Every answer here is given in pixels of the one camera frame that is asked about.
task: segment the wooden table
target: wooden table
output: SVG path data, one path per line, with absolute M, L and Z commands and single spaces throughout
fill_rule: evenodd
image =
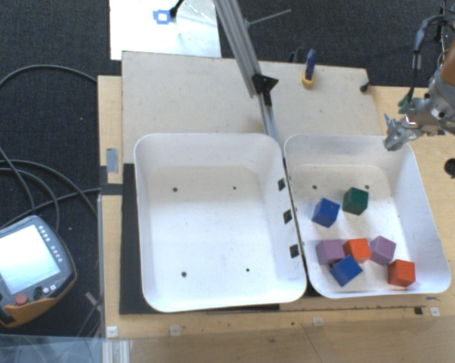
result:
M 416 95 L 422 95 L 423 92 L 420 89 Z M 373 96 L 382 130 L 385 130 L 383 114 L 396 116 L 396 104 L 405 93 L 405 88 L 374 86 L 365 94 Z M 100 77 L 98 103 L 101 165 L 106 165 L 106 151 L 107 148 L 112 147 L 118 148 L 119 162 L 122 163 L 122 80 L 120 77 Z M 455 180 L 450 179 L 443 170 L 446 160 L 455 157 L 455 137 L 450 135 L 424 137 L 411 143 L 411 146 L 416 154 L 435 224 L 452 273 L 451 286 L 447 292 L 432 297 L 407 295 L 340 300 L 323 297 L 306 298 L 282 305 L 279 312 L 119 315 L 122 197 L 104 195 L 102 197 L 101 246 L 103 249 L 101 251 L 104 265 L 102 282 L 105 292 L 104 320 L 107 336 L 142 338 L 142 341 L 135 342 L 136 349 L 132 350 L 132 355 L 135 355 L 138 361 L 147 361 L 146 356 L 143 355 L 145 349 L 151 352 L 149 355 L 151 359 L 156 359 L 148 361 L 175 361 L 174 356 L 178 356 L 182 361 L 201 361 L 194 357 L 187 358 L 185 352 L 199 344 L 208 346 L 211 343 L 225 350 L 225 360 L 223 355 L 215 355 L 216 361 L 231 361 L 227 356 L 235 353 L 234 349 L 237 350 L 233 343 L 237 343 L 240 351 L 243 350 L 241 347 L 244 351 L 252 347 L 258 352 L 256 359 L 260 360 L 254 359 L 249 353 L 248 355 L 240 353 L 240 360 L 245 359 L 244 361 L 298 361 L 298 357 L 304 357 L 304 361 L 308 361 L 309 359 L 306 358 L 311 356 L 314 356 L 314 361 L 317 361 L 316 358 L 318 361 L 337 361 L 330 360 L 330 356 L 333 359 L 344 356 L 343 361 L 350 361 L 351 355 L 343 352 L 344 346 L 350 343 L 344 344 L 340 340 L 347 332 L 351 334 L 352 339 L 357 336 L 356 340 L 351 341 L 351 345 L 362 343 L 365 337 L 373 337 L 374 333 L 378 333 L 380 339 L 377 346 L 382 348 L 386 339 L 392 339 L 394 343 L 401 341 L 398 330 L 409 329 L 417 333 L 418 330 L 425 332 L 424 330 L 430 327 L 434 338 L 437 340 L 443 338 L 451 345 L 452 356 L 455 357 Z M 117 173 L 108 174 L 108 182 L 122 183 L 121 168 Z M 432 317 L 431 307 L 437 307 L 441 317 Z M 421 308 L 422 314 L 416 314 L 415 308 Z M 312 325 L 320 318 L 324 324 L 323 332 L 319 327 Z M 181 338 L 172 339 L 169 336 L 171 326 L 178 326 L 175 329 L 181 331 Z M 405 345 L 401 350 L 400 353 L 403 356 L 407 356 L 406 353 L 413 353 L 411 349 L 413 347 L 418 353 L 426 351 L 424 353 L 428 353 L 428 357 L 435 356 L 435 343 L 429 341 L 417 344 L 416 335 L 411 335 L 413 343 Z M 171 352 L 166 355 L 164 349 L 167 348 L 171 349 Z M 296 353 L 290 355 L 288 353 L 290 349 Z M 380 356 L 385 357 L 387 361 L 388 356 L 395 356 L 398 353 L 393 349 L 386 349 Z M 280 354 L 280 360 L 277 360 L 277 354 Z

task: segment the screen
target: screen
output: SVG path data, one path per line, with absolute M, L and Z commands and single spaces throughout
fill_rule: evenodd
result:
M 60 272 L 36 226 L 0 239 L 0 272 L 11 294 Z

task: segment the cube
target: cube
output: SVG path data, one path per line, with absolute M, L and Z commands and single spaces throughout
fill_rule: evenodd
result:
M 315 207 L 311 220 L 328 228 L 336 221 L 339 210 L 339 204 L 322 197 Z
M 362 268 L 357 264 L 352 256 L 346 256 L 330 269 L 330 274 L 337 280 L 341 287 L 344 287 L 361 272 Z
M 370 251 L 372 251 L 372 261 L 379 265 L 388 265 L 395 253 L 395 242 L 379 235 L 370 242 Z
M 398 287 L 408 287 L 416 280 L 416 265 L 411 261 L 396 259 L 387 268 L 388 282 Z
M 352 187 L 343 196 L 343 211 L 360 215 L 367 208 L 369 193 L 364 190 Z
M 315 249 L 320 265 L 329 265 L 345 257 L 340 239 L 322 240 Z
M 343 251 L 346 256 L 353 256 L 357 263 L 365 262 L 372 257 L 369 242 L 366 238 L 347 240 L 343 245 Z

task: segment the green cube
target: green cube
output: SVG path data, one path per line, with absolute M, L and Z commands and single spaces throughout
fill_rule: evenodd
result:
M 369 193 L 358 188 L 352 187 L 343 196 L 343 211 L 360 215 L 367 208 Z

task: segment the plastic tray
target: plastic tray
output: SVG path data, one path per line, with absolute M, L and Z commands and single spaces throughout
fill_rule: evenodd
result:
M 406 293 L 440 293 L 450 285 L 450 269 L 432 218 L 413 151 L 407 145 L 395 152 L 383 137 L 295 135 L 285 144 L 286 165 L 297 209 L 300 236 L 310 282 L 330 298 Z M 330 228 L 311 221 L 314 208 L 325 197 L 342 207 L 344 193 L 356 187 L 369 192 L 360 216 L 340 208 Z M 395 259 L 416 264 L 416 282 L 408 288 L 387 283 L 387 267 L 366 261 L 363 273 L 340 287 L 319 265 L 315 246 L 323 239 L 383 235 L 397 246 Z
M 273 139 L 147 135 L 135 146 L 135 171 L 142 290 L 156 310 L 286 303 L 305 292 Z

